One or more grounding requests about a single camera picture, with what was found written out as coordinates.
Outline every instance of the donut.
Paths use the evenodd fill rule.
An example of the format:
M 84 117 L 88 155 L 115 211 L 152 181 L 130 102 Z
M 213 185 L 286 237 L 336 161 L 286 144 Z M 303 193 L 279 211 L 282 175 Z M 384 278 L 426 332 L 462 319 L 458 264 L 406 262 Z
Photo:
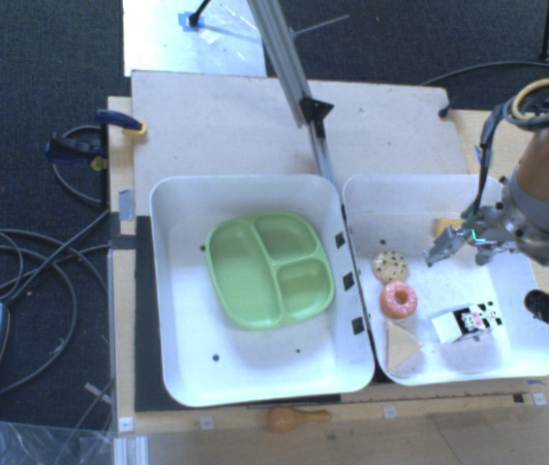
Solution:
M 390 281 L 405 281 L 408 277 L 408 263 L 399 252 L 379 252 L 371 261 L 375 276 L 384 284 Z
M 388 317 L 405 319 L 418 306 L 418 297 L 410 285 L 403 281 L 392 281 L 381 290 L 380 306 Z

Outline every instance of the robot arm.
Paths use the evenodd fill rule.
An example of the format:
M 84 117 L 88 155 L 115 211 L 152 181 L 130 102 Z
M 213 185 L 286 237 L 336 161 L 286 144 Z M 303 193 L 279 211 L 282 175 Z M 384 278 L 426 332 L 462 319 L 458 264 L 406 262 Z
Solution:
M 463 212 L 461 227 L 446 227 L 426 253 L 429 266 L 446 259 L 468 243 L 476 248 L 476 263 L 489 263 L 504 251 L 521 252 L 543 266 L 549 266 L 549 79 L 535 82 L 498 106 L 485 123 L 481 136 L 481 169 L 478 194 Z M 537 116 L 530 118 L 526 112 Z M 510 178 L 504 178 L 502 200 L 494 206 L 480 206 L 491 159 L 491 146 L 502 119 L 534 136 Z M 530 292 L 525 304 L 549 324 L 549 294 Z

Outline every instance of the yellow cable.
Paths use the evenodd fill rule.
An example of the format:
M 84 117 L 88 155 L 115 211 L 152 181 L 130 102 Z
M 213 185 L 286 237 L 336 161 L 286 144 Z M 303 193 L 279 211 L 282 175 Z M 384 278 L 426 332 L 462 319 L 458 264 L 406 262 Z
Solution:
M 540 79 L 538 81 L 532 82 L 524 89 L 522 89 L 519 93 L 517 93 L 517 96 L 515 97 L 511 105 L 511 113 L 513 114 L 513 117 L 519 120 L 526 120 L 527 117 L 520 111 L 519 104 L 521 104 L 524 98 L 530 95 L 533 91 L 544 86 L 549 86 L 549 78 Z

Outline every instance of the wooden table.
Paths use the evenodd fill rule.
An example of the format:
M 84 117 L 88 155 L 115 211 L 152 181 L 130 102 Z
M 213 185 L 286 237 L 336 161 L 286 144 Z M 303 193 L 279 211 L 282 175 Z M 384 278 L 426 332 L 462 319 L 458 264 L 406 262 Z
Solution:
M 132 112 L 130 98 L 110 98 L 108 107 Z M 477 172 L 473 146 L 487 114 L 452 110 L 446 120 L 456 126 L 470 173 Z M 509 174 L 529 138 L 503 123 L 492 175 Z M 135 187 L 134 141 L 118 128 L 111 128 L 109 163 L 110 206 L 116 212 L 119 192 Z M 134 234 L 135 227 L 134 220 L 120 222 L 122 234 Z M 370 386 L 320 407 L 331 413 L 330 423 L 282 435 L 265 430 L 263 408 L 136 413 L 136 253 L 115 249 L 110 262 L 117 431 L 128 438 L 147 435 L 150 463 L 549 463 L 549 376 Z M 549 293 L 549 268 L 533 268 L 539 288 Z

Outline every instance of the pink donut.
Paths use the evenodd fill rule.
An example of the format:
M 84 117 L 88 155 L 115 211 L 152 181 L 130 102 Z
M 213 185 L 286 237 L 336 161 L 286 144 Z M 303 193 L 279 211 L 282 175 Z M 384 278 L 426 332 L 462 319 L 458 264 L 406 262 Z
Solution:
M 418 297 L 411 286 L 402 281 L 392 281 L 381 290 L 380 306 L 388 317 L 405 319 L 418 306 Z

